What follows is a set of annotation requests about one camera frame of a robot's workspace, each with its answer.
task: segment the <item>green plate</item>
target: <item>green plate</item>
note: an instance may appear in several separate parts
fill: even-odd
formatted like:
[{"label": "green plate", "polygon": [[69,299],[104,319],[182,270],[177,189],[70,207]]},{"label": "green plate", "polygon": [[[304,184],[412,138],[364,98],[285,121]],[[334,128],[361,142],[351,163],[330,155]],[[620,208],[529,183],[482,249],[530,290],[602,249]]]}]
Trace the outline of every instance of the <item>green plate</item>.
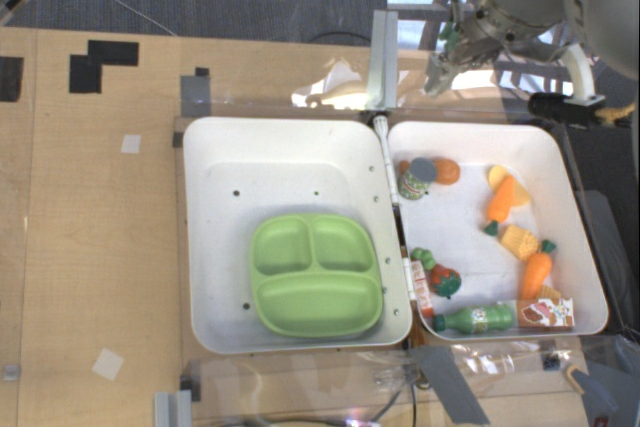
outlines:
[{"label": "green plate", "polygon": [[251,288],[262,322],[285,336],[360,333],[382,313],[369,234],[343,216],[295,214],[262,223],[251,240]]}]

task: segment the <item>toy carrot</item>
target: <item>toy carrot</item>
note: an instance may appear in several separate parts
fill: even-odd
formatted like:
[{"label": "toy carrot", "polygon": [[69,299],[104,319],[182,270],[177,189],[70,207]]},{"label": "toy carrot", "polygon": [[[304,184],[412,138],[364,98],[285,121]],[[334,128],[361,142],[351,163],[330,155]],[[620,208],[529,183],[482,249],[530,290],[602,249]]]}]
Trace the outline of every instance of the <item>toy carrot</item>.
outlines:
[{"label": "toy carrot", "polygon": [[551,272],[553,261],[549,253],[555,248],[556,246],[553,242],[544,240],[540,252],[531,255],[522,278],[520,299],[534,299],[538,295],[540,288],[542,288],[542,283]]},{"label": "toy carrot", "polygon": [[509,212],[513,206],[516,190],[516,179],[513,175],[508,175],[498,187],[491,203],[487,207],[487,217],[491,221],[484,232],[495,237],[498,234],[498,223],[503,223],[509,217]]}]

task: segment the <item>table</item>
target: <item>table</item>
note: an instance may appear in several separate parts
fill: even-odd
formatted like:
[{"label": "table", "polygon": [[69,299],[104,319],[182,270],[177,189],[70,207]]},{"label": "table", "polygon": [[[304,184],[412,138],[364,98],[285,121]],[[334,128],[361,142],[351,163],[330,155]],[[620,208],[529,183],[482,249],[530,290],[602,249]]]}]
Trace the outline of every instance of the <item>table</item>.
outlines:
[{"label": "table", "polygon": [[[138,66],[105,65],[102,94],[70,94],[69,56],[86,55],[89,40],[138,42]],[[200,351],[184,336],[180,300],[172,146],[180,77],[209,69],[214,113],[258,103],[267,116],[299,116],[290,107],[292,91],[321,81],[337,62],[366,77],[368,49],[4,28],[0,56],[24,58],[20,101],[0,103],[0,364],[21,367],[19,380],[0,382],[0,425],[152,425],[154,393],[175,392],[185,354]],[[401,55],[409,93],[424,57]],[[499,94],[482,101],[504,116]],[[580,361],[576,339],[559,347]],[[119,368],[107,362],[107,375],[116,368],[113,380],[92,371],[103,349],[123,358]],[[255,401],[277,413],[292,400],[285,396],[292,376],[315,382],[338,404],[353,398],[377,408],[386,401],[373,396],[370,383],[359,388],[357,365],[341,367],[353,354],[331,356],[333,366],[323,355],[311,363],[316,356],[301,356],[296,365],[310,365],[306,376],[296,365],[283,373],[287,357],[274,356],[274,371],[257,383],[255,373],[239,372],[243,361],[202,357],[226,395],[218,411],[204,401],[195,405],[196,425],[256,412]],[[361,370],[370,375],[366,364]],[[539,368],[471,382],[494,425],[531,425],[523,411],[535,411],[536,425],[585,422],[579,395],[560,373]],[[304,387],[299,392],[295,400],[318,403]],[[450,425],[433,392],[420,392],[418,400],[423,425]],[[330,403],[323,405],[328,412]],[[403,396],[385,420],[407,425],[410,416]]]}]

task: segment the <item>white sticker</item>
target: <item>white sticker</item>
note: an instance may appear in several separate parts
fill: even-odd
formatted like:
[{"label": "white sticker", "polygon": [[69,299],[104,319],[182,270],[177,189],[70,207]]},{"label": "white sticker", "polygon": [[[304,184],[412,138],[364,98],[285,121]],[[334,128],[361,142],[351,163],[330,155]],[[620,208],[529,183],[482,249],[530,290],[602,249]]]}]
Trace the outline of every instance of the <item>white sticker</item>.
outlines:
[{"label": "white sticker", "polygon": [[109,379],[109,381],[115,381],[122,363],[124,363],[122,356],[118,356],[115,352],[104,348],[94,363],[92,370],[99,376]]},{"label": "white sticker", "polygon": [[122,140],[121,153],[140,153],[141,135],[125,135]]}]

